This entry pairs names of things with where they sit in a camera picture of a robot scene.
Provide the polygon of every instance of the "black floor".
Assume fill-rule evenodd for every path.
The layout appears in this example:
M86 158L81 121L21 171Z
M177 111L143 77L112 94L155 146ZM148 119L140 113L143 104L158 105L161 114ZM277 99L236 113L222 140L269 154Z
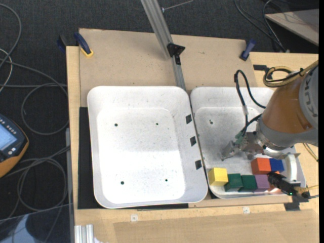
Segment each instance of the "black floor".
M190 0L158 0L164 8ZM238 0L242 9L258 19L254 20L264 31L260 0ZM283 11L318 8L319 0L284 0L296 5L277 4ZM79 27L152 32L140 0L0 0L14 9L22 22L22 35L11 54L14 62L42 71L60 83L66 83L65 55L56 40L64 34L71 45L73 33ZM267 13L274 13L269 8ZM193 0L169 9L165 18L172 34L210 36L221 38L255 39L254 51L278 52L280 48L270 38L248 22L234 6L233 0ZM318 53L318 47L289 31L270 24L283 47L296 53ZM14 14L0 7L0 48L9 51L19 27ZM0 69L0 84L9 73L8 65ZM21 67L14 67L9 84L35 85L52 81ZM24 159L49 156L65 146L65 132L41 136L31 131L22 120L21 106L31 91L26 88L4 88L0 93L0 112L18 123L30 138L30 147ZM67 100L59 88L41 88L25 104L23 111L28 125L36 131L53 132L68 120ZM55 158L66 168L65 155ZM0 179L0 219L7 217L17 202L17 183L20 174ZM36 209L54 206L63 193L63 178L52 164L32 169L21 191L23 200ZM32 210L19 203L13 216Z

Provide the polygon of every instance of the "plastic tray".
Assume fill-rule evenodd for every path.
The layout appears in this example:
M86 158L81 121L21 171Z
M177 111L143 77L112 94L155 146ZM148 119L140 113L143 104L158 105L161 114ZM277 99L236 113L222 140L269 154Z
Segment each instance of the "plastic tray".
M94 193L105 208L195 203L208 186L187 93L95 87L88 94Z
M262 105L267 105L273 90L269 88L251 88L255 99ZM263 108L254 104L245 88L241 89L242 95L248 106L249 119L261 114ZM252 174L251 161L245 153L221 160L221 152L230 140L244 127L245 117L238 97L236 88L199 87L191 92L191 104L201 146L202 157L205 162L206 171L213 167L226 168L227 173L240 173L241 175ZM254 131L256 122L252 123L248 132ZM295 153L294 148L286 152ZM306 185L305 177L297 158L297 178L301 186ZM282 194L280 190L272 192L226 192L224 186L210 186L211 192L219 198L235 198L257 195Z

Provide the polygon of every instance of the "white cable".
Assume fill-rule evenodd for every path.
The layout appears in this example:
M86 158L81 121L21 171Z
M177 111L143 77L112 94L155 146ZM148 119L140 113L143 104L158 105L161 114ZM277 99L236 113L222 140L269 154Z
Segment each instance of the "white cable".
M0 48L0 51L2 51L3 53L5 53L5 54L8 56L8 52L7 52L7 51L5 51L5 50L3 50L3 49L1 49L1 48ZM10 56L8 56L8 59L9 59L9 61L12 63L12 59L11 59ZM13 70L13 68L14 68L14 67L13 67L13 64L10 64L10 72L9 72L9 75L8 75L8 77L7 77L7 80L6 80L5 83L4 83L4 86L0 88L0 93L1 93L2 90L5 88L5 85L9 82L9 79L11 78L11 74L12 74L12 70Z

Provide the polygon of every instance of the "green block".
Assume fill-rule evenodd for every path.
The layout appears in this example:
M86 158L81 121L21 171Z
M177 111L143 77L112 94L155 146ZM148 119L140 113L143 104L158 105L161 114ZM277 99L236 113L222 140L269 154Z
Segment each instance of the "green block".
M258 188L255 176L242 175L241 178L243 182L243 187L239 190L239 192L253 192Z
M241 174L228 174L228 183L224 185L226 192L237 192L242 187Z

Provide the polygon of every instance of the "yellow block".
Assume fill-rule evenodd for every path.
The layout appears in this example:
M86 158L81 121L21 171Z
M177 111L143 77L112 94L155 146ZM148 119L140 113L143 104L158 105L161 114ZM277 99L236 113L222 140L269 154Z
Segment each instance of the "yellow block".
M208 172L209 184L212 186L223 186L228 182L226 168L213 168Z

